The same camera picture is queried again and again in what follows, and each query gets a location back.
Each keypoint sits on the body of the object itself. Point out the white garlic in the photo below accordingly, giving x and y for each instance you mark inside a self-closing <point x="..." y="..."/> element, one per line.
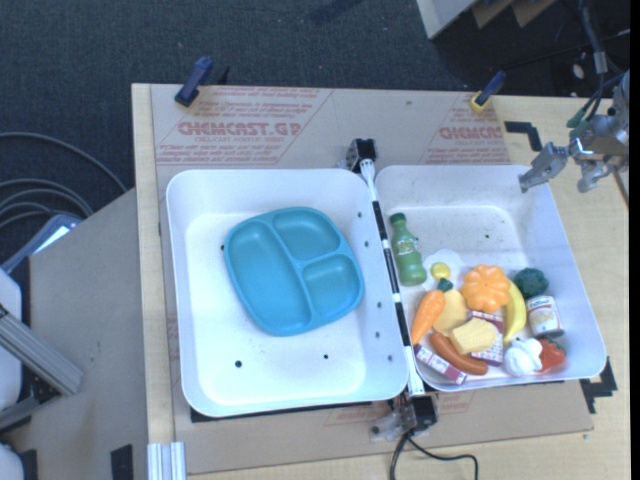
<point x="521" y="358"/>

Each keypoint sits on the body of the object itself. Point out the green broccoli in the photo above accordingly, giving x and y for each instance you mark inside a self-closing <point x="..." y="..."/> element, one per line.
<point x="531" y="282"/>

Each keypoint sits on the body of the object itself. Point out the orange brown sausage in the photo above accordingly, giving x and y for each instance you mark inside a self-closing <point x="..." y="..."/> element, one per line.
<point x="460" y="359"/>

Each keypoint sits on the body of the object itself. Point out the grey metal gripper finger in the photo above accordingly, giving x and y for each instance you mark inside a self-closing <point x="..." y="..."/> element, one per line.
<point x="546" y="164"/>
<point x="593" y="174"/>

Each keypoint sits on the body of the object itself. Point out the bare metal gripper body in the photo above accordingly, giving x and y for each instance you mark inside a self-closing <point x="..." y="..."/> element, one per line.
<point x="611" y="138"/>

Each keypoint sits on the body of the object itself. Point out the blue divided plate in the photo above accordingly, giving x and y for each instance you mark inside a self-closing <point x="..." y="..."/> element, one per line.
<point x="292" y="270"/>

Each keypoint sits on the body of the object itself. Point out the yellow bread slice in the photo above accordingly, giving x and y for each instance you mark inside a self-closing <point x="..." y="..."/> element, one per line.
<point x="472" y="335"/>

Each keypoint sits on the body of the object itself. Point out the orange pumpkin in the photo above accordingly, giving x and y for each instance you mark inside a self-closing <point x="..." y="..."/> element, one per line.
<point x="485" y="288"/>

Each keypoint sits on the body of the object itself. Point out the red tomato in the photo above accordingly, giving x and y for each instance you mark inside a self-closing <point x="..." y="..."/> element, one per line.
<point x="552" y="355"/>

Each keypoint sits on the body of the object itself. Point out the thin black and white rod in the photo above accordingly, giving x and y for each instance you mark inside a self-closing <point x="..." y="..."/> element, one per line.
<point x="387" y="258"/>

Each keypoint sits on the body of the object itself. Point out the white plastic tray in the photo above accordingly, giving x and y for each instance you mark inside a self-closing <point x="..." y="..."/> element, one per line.
<point x="280" y="368"/>
<point x="465" y="208"/>

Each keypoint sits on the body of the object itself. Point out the yellow banana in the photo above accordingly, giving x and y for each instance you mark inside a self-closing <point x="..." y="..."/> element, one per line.
<point x="516" y="313"/>

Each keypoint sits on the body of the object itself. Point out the white can red label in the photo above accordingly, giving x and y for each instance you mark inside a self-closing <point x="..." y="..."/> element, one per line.
<point x="544" y="315"/>

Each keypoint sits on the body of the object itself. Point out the white fried egg yellow yolk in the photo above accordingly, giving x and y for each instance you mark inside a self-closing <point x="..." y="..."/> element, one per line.
<point x="441" y="270"/>

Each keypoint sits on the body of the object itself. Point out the orange carrot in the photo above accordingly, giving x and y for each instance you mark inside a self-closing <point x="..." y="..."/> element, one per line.
<point x="427" y="310"/>

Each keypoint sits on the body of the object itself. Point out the long red and white carton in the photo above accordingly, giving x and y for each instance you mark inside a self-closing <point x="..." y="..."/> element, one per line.
<point x="440" y="366"/>

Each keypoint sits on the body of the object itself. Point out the green bottle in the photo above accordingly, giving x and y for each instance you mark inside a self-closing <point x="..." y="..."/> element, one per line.
<point x="407" y="258"/>

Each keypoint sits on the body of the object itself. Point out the red and white packet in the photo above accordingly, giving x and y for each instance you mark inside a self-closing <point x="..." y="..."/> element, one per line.
<point x="492" y="353"/>

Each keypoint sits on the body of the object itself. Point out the brown cardboard board red print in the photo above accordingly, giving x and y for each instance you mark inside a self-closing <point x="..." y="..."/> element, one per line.
<point x="250" y="128"/>

